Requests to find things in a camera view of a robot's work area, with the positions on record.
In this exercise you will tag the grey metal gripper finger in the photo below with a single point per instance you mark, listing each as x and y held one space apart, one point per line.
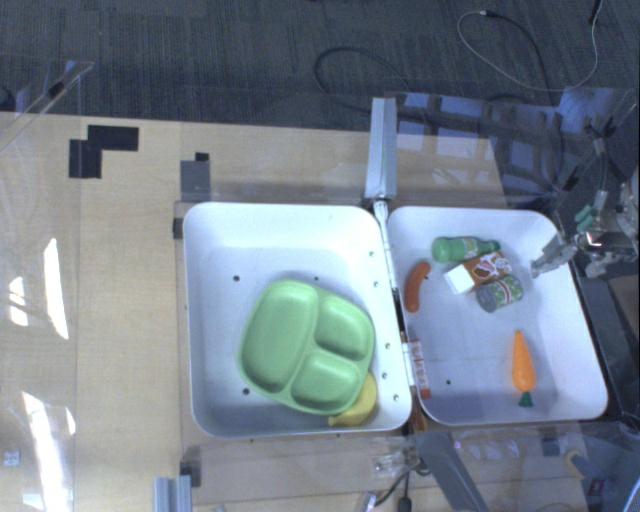
547 265
555 245

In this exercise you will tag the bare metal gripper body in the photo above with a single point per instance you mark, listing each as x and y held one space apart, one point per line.
605 250

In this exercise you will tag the grey and green can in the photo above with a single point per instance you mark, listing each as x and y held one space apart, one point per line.
500 294

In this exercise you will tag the orange and white carton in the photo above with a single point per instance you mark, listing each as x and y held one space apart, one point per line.
475 272

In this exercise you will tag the green bottle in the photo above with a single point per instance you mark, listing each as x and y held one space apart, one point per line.
455 249

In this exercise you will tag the orange carrot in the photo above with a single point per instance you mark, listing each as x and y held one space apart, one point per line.
523 365

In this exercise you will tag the white plastic tray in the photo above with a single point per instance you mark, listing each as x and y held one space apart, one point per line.
225 325
475 360

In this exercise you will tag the orange sausage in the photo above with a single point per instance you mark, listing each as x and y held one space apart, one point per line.
415 290

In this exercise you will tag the yellow banana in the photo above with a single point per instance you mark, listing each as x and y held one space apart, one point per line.
365 407

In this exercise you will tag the green divided plate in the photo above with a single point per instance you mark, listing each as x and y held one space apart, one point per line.
290 340

